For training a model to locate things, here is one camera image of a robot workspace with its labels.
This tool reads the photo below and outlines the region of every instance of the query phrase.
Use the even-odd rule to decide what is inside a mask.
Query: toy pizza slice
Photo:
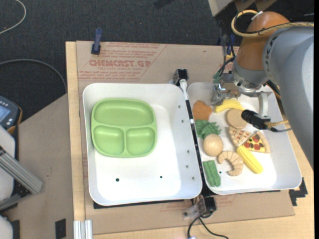
[[[250,151],[270,153],[269,143],[260,131],[249,137],[242,145]]]
[[[230,139],[233,142],[235,147],[238,147],[239,145],[244,143],[252,135],[251,132],[248,132],[248,131],[242,130],[242,129],[238,129],[238,128],[234,128],[232,126],[228,127],[228,133],[229,133]]]

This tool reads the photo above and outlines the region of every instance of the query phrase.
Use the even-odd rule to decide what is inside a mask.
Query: wooden table
[[[68,80],[68,102],[70,119],[70,141],[72,162],[73,209],[74,220],[85,221],[85,199],[83,187],[82,149],[79,118],[79,93],[77,79],[76,42],[66,42],[66,62]],[[279,239],[279,238],[315,238],[314,229],[314,172],[301,150],[294,134],[289,132],[291,143],[304,178],[308,194],[298,198],[294,207],[296,215],[289,217],[237,221],[208,224],[214,233],[226,235],[230,239]],[[169,238],[186,239],[188,227],[159,228],[153,230],[94,235],[95,239],[149,239]],[[213,238],[202,225],[195,225],[191,234],[198,239]]]

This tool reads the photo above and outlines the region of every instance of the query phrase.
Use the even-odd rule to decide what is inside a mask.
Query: green vegetable
[[[204,161],[203,166],[204,166],[204,171],[205,171],[208,183],[212,187],[214,187],[214,186],[219,187],[220,186],[220,176],[218,174],[215,161],[214,160]]]
[[[216,125],[216,122],[208,122],[206,120],[196,120],[195,121],[197,136],[205,139],[206,136],[213,133],[219,135],[221,129],[218,129],[219,126]]]

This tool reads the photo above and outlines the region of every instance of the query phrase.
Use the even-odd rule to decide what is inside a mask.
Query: black floor
[[[21,106],[23,120],[65,93],[61,79],[49,66],[66,81],[66,41],[93,40],[100,27],[102,41],[216,45],[218,22],[230,28],[237,12],[231,3],[214,18],[208,0],[20,1],[26,7],[25,20],[0,34],[0,95]],[[298,18],[314,13],[314,0],[278,0],[267,10]],[[0,32],[22,16],[19,3],[0,0]],[[1,64],[15,59],[49,66],[32,61]]]

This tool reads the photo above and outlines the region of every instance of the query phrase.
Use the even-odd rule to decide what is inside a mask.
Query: robotic arm
[[[245,13],[254,17],[247,31],[241,33],[235,23]],[[223,74],[214,85],[213,105],[240,94],[254,96],[271,80],[280,89],[287,119],[313,169],[314,24],[292,23],[275,12],[248,10],[233,19],[232,29],[243,40],[231,76]]]

